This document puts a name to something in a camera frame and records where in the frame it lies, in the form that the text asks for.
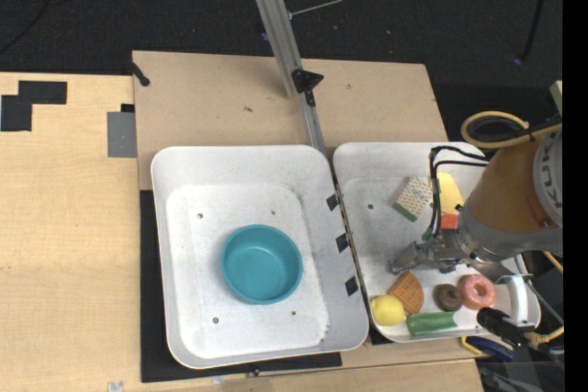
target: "blue bowl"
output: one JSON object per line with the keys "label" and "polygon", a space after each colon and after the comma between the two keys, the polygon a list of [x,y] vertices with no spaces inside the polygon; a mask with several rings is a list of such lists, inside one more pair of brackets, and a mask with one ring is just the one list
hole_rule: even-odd
{"label": "blue bowl", "polygon": [[231,291],[250,304],[290,296],[302,278],[302,258],[284,232],[255,224],[236,230],[222,246],[222,275]]}

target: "white tray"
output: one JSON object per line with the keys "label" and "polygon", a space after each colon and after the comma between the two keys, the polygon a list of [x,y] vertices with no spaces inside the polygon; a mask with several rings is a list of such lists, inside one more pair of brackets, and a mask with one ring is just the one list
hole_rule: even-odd
{"label": "white tray", "polygon": [[[353,349],[368,314],[345,233],[331,169],[308,146],[173,147],[152,162],[167,340],[176,360],[208,368]],[[221,273],[221,247],[249,224],[282,230],[297,244],[303,275],[271,305],[237,299]]]}
{"label": "white tray", "polygon": [[[470,153],[480,151],[465,143],[451,142]],[[413,241],[421,241],[421,235],[431,218],[431,208],[427,206],[420,217],[411,222],[392,208],[392,203],[406,186],[408,178],[417,176],[428,181],[428,154],[436,145],[448,145],[447,142],[397,142],[397,143],[347,143],[340,146],[334,154],[334,169],[340,191],[343,196],[352,239],[358,258],[358,268],[369,299],[385,294],[398,276],[387,269],[388,260],[405,249]],[[438,160],[468,160],[456,152],[442,151]],[[480,175],[480,167],[464,165],[447,165],[440,171],[451,174],[461,194],[468,198]],[[520,273],[515,259],[503,262],[514,273]],[[436,285],[450,283],[456,285],[464,274],[477,273],[473,268],[459,266],[449,274],[420,266],[412,270],[424,290],[424,304],[421,312],[438,312],[440,309],[433,300]],[[537,297],[525,286],[526,296],[520,301],[528,304],[529,324],[538,325],[540,309]],[[493,304],[506,314],[511,314],[511,297],[505,285],[496,286],[496,299]],[[477,311],[462,307],[454,316],[457,327],[441,330],[418,337],[408,332],[403,322],[393,327],[372,324],[387,339],[394,342],[415,342],[435,338],[459,337],[488,333],[476,321]]]}

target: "wooden table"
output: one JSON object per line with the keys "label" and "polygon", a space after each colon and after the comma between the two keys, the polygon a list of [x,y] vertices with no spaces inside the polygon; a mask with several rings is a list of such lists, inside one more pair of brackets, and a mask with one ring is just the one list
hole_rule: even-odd
{"label": "wooden table", "polygon": [[[206,75],[214,70],[211,64],[222,68],[230,63],[232,74],[246,70],[243,76],[256,77],[260,86],[239,96],[236,89],[223,89],[225,99],[210,99],[206,106],[206,100],[198,102],[189,112],[201,117],[191,123],[193,135],[200,136],[196,141],[218,144],[210,140],[223,135],[225,143],[242,143],[243,126],[256,129],[244,140],[258,144],[266,143],[260,136],[273,140],[279,135],[290,143],[304,139],[302,128],[290,126],[298,123],[294,108],[279,115],[291,104],[283,96],[272,58],[190,54],[164,56],[167,62],[161,62],[154,54],[135,55],[153,79],[153,88],[137,96],[136,79],[129,76],[0,73],[0,95],[17,95],[22,80],[65,81],[68,86],[66,105],[33,105],[31,131],[0,132],[0,390],[105,392],[108,383],[122,381],[124,392],[482,391],[473,355],[460,348],[457,339],[379,346],[366,342],[343,352],[343,367],[331,371],[231,375],[218,379],[219,385],[212,378],[141,383],[139,187],[150,183],[143,175],[140,185],[140,162],[148,162],[154,147],[165,140],[165,126],[160,122],[149,131],[157,117],[150,121],[144,116],[149,100],[139,94],[163,94],[160,73],[176,78]],[[327,69],[316,95],[328,147],[362,136],[409,140],[405,136],[412,133],[414,140],[447,138],[422,65],[306,63],[314,72]],[[366,80],[381,85],[385,93],[366,88]],[[219,85],[197,83],[201,93],[202,87]],[[137,104],[138,159],[107,156],[107,112],[120,111],[123,103]],[[263,103],[275,107],[257,113]],[[363,108],[370,104],[370,109]],[[365,120],[360,116],[374,119],[374,109],[383,105],[379,125],[371,123],[362,134]],[[253,112],[243,111],[244,106]],[[212,128],[211,123],[221,120],[216,116],[226,119],[222,133]],[[347,131],[340,126],[342,120]],[[273,134],[264,131],[264,123],[287,130]],[[399,126],[389,127],[393,123]],[[203,129],[210,133],[203,134]]]}

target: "yellow lemon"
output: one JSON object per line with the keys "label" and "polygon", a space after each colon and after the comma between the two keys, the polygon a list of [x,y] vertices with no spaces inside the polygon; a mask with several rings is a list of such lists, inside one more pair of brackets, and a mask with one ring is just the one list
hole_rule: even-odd
{"label": "yellow lemon", "polygon": [[406,320],[404,306],[395,296],[383,294],[373,298],[369,304],[373,318],[379,325],[398,325]]}

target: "pink donut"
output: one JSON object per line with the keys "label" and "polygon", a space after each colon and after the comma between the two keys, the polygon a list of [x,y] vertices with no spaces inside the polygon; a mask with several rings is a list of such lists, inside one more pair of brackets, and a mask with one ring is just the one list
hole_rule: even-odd
{"label": "pink donut", "polygon": [[458,288],[463,296],[463,305],[474,310],[491,306],[496,298],[494,285],[481,274],[468,274],[462,277]]}

